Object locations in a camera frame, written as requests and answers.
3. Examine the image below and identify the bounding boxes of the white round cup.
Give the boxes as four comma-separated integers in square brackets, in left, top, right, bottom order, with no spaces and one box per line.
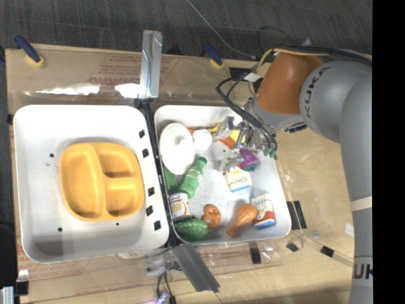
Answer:
[192,128,214,152]

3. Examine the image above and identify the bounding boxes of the green broccoli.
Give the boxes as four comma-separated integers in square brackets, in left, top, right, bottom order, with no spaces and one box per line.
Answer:
[173,218,211,242]

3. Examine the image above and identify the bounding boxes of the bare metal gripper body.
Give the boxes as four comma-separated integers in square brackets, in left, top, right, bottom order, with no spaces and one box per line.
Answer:
[235,123,272,154]

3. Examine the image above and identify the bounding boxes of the orange chicken drumstick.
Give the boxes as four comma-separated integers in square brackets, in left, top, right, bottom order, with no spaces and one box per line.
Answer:
[225,203,258,238]

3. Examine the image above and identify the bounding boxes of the red white blue carton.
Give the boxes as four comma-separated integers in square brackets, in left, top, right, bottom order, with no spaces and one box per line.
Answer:
[251,193,277,229]

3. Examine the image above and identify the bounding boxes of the yellow banana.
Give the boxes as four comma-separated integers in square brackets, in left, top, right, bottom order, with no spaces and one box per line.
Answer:
[208,123,243,144]

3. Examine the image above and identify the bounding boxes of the white bowl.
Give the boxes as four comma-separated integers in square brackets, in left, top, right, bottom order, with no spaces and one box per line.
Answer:
[158,122,197,175]

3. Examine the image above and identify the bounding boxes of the light green plastic bottle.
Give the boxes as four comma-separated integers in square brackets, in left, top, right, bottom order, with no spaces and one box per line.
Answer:
[178,156,208,200]

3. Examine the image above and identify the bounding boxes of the white plastic tray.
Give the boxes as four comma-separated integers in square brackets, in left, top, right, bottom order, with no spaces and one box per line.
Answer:
[12,104,170,263]
[153,104,292,246]

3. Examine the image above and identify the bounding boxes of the purple grapes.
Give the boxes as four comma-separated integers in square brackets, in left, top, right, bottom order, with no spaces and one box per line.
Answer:
[239,148,259,172]

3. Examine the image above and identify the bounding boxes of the brown cardboard board red print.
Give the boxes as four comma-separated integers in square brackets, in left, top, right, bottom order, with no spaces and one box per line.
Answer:
[4,43,285,304]

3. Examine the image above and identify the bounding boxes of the white can orange print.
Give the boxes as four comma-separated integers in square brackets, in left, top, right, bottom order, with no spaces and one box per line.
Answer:
[168,192,192,220]

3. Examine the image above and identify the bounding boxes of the yellow divided plate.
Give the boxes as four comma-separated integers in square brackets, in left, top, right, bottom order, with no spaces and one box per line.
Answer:
[59,142,146,222]

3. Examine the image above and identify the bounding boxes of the brown pretzel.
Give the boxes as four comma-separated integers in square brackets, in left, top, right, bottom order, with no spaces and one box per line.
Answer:
[201,203,222,230]

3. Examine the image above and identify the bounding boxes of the orange carrot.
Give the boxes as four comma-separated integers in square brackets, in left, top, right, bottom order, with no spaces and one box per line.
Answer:
[218,136,237,150]

